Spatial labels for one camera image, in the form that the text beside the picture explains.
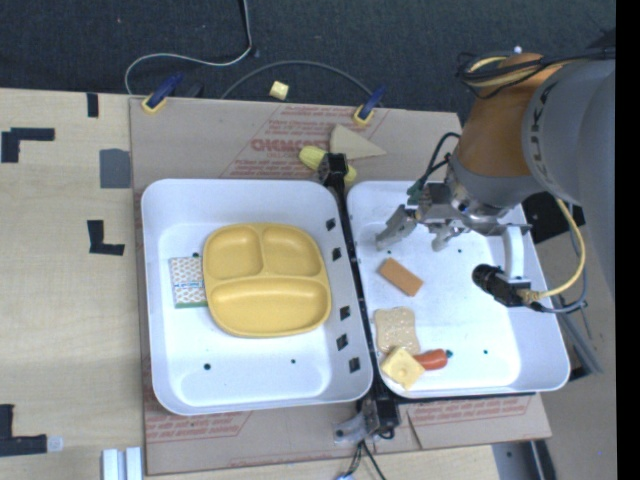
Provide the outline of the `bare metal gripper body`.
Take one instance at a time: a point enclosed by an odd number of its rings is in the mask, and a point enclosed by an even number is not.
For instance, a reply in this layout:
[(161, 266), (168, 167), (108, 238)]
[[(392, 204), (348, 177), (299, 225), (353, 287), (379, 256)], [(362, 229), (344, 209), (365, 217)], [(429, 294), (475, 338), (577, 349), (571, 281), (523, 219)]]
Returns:
[(430, 232), (432, 224), (445, 221), (457, 221), (466, 232), (483, 236), (498, 236), (508, 228), (515, 228), (522, 234), (531, 230), (527, 223), (507, 222), (508, 211), (508, 208), (480, 202), (458, 182), (432, 182), (425, 185), (419, 198), (416, 219)]

